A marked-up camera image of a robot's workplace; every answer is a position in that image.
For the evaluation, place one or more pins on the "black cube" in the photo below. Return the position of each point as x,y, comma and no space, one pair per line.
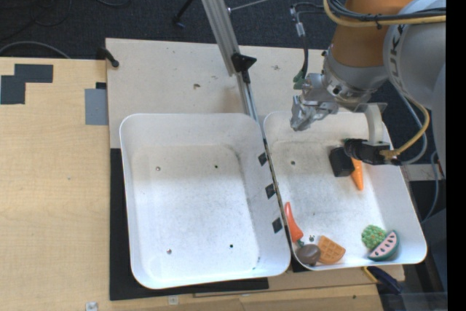
340,164

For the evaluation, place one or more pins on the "green grapes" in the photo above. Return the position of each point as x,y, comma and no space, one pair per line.
372,236

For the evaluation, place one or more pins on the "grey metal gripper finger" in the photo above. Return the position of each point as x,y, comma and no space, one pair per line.
313,114
297,114

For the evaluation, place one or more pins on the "orange carrot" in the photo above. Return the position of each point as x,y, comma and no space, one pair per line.
358,176

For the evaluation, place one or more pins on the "brown round toy food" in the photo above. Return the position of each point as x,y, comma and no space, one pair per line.
308,254

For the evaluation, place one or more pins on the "red chili pepper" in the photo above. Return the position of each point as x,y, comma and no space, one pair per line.
292,222

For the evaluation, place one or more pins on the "black cylinder on white bracket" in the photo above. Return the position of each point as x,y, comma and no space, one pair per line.
367,151

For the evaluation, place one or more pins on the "orange waffle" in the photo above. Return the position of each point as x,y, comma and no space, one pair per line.
331,250

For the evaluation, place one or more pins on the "white plastic tray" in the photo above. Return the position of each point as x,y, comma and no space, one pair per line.
196,200
327,204

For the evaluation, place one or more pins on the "watermelon slice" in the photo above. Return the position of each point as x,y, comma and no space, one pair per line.
386,249

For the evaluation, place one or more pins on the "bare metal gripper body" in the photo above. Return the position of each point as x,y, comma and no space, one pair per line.
318,89

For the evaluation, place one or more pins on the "pale flat board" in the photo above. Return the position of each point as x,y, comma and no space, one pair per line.
164,76

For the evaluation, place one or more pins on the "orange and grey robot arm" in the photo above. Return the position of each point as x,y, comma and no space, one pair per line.
375,36

